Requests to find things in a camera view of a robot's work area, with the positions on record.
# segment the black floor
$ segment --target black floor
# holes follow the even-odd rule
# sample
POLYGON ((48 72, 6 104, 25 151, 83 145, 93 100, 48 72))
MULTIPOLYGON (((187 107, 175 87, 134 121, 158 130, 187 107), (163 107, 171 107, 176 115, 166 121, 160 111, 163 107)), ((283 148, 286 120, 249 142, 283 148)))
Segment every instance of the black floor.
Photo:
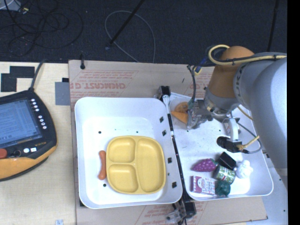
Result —
POLYGON ((18 1, 0 3, 1 61, 195 65, 217 44, 287 52, 287 0, 145 0, 110 49, 141 0, 18 1))

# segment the screen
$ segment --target screen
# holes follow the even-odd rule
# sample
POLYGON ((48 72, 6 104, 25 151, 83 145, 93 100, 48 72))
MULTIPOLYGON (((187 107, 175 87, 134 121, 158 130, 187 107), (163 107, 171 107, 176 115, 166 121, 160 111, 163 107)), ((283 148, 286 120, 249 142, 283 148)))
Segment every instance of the screen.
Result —
POLYGON ((27 99, 0 105, 0 148, 42 137, 27 99))

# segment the divided yellow plate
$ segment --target divided yellow plate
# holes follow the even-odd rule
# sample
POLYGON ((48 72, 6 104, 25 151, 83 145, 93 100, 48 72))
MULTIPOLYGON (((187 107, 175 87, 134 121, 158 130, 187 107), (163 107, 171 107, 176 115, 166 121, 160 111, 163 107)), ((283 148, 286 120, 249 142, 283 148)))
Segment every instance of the divided yellow plate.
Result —
POLYGON ((158 192, 166 180, 162 147, 150 137, 115 137, 107 145, 106 172, 110 186, 117 192, 158 192))

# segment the red button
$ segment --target red button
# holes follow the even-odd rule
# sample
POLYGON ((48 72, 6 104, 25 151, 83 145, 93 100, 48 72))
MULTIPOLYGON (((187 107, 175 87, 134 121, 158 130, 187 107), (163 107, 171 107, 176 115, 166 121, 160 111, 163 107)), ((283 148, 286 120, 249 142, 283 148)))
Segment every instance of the red button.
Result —
POLYGON ((4 148, 0 148, 0 159, 6 158, 8 155, 8 152, 4 148))

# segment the green can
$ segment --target green can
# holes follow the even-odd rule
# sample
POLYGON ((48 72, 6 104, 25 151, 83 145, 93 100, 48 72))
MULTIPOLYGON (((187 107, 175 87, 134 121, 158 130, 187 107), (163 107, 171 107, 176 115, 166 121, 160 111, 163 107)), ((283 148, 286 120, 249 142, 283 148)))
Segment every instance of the green can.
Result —
POLYGON ((214 171, 213 177, 217 180, 226 181, 232 184, 235 179, 235 171, 218 165, 214 171))

